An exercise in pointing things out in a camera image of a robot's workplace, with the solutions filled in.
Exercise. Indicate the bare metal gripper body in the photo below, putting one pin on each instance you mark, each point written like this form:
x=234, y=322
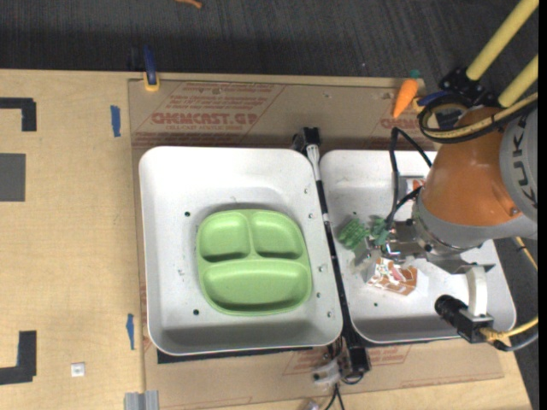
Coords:
x=406, y=234

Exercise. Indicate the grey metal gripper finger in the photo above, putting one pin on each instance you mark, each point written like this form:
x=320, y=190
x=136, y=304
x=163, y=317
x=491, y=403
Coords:
x=393, y=253
x=363, y=254

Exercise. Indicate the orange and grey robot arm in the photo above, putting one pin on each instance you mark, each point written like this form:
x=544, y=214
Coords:
x=466, y=186

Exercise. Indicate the orange and white carton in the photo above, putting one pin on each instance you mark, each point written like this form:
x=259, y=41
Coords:
x=397, y=278

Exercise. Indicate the light green ribbed toy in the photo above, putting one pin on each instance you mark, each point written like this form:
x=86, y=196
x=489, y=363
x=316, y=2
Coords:
x=351, y=231

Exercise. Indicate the thin black and white rod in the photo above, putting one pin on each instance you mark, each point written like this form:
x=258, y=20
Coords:
x=330, y=233

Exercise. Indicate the white and orange packet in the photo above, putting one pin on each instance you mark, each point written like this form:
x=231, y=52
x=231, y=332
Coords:
x=415, y=183

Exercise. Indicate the white plastic tray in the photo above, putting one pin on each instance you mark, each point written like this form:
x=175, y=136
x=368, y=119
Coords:
x=171, y=229
x=384, y=314

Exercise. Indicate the green divided plate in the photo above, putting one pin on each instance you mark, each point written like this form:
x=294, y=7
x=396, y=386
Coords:
x=254, y=271

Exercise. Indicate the orange carrot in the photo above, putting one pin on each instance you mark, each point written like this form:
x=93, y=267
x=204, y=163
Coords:
x=406, y=94

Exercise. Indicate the brown cardboard board red print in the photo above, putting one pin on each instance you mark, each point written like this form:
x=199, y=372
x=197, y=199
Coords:
x=213, y=113

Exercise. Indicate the small white square block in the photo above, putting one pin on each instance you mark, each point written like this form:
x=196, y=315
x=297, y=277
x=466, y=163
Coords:
x=78, y=369

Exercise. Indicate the black cylinder on white bracket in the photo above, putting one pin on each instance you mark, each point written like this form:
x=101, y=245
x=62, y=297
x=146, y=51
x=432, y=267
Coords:
x=463, y=316

